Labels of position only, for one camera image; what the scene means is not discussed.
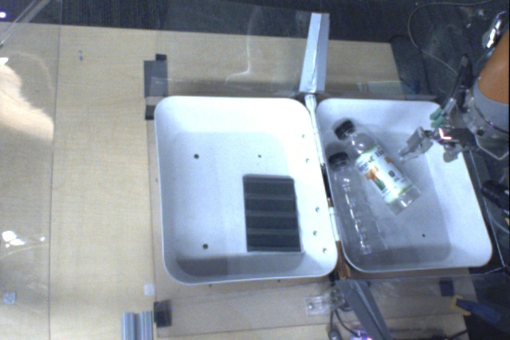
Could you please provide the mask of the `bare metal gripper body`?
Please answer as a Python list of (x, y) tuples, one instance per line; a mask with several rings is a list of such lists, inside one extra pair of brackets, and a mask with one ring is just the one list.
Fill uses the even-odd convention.
[(495, 160), (509, 158), (509, 134), (481, 117), (469, 114), (439, 115), (431, 122), (434, 139), (443, 143), (462, 143), (463, 152), (475, 151), (487, 154)]

